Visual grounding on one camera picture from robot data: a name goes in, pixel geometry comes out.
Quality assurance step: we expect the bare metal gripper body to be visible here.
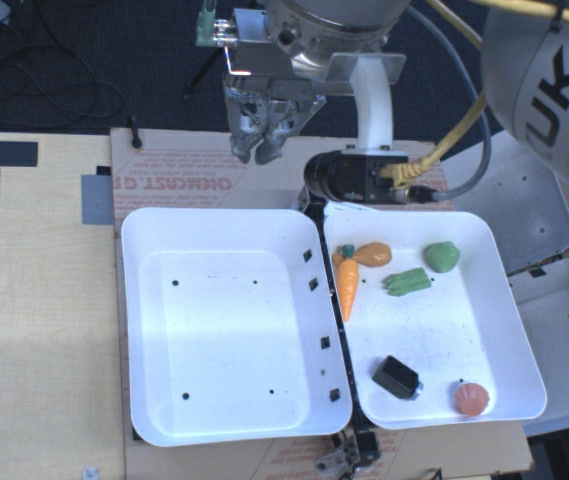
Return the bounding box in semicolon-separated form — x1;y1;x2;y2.
222;7;385;138

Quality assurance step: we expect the brown cardboard board, red print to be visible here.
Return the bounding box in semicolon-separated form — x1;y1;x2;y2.
109;127;535;480

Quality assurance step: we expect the brown toy chicken drumstick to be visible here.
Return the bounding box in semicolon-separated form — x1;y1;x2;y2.
332;241;394;269

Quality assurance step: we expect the orange toy carrot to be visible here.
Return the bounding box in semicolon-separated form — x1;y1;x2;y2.
337;244;361;323

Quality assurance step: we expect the white plastic tray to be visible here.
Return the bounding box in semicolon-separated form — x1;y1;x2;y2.
322;210;549;431
120;206;354;448

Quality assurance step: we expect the green toy asparagus bundle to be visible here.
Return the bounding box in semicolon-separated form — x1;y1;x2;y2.
382;266;433;298

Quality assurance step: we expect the green toy bell pepper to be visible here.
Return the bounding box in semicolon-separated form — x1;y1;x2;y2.
423;240;462;274

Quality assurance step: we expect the small black box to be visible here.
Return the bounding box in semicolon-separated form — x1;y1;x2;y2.
371;354;425;401

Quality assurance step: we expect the pink toy scallop shell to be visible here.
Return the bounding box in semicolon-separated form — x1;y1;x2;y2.
453;381;492;418

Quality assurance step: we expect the black cylinder on white bracket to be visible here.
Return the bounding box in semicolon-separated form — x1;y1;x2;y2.
303;52;410;206

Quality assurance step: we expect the black block with thin wires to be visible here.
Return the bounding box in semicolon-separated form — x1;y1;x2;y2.
352;429;383;470

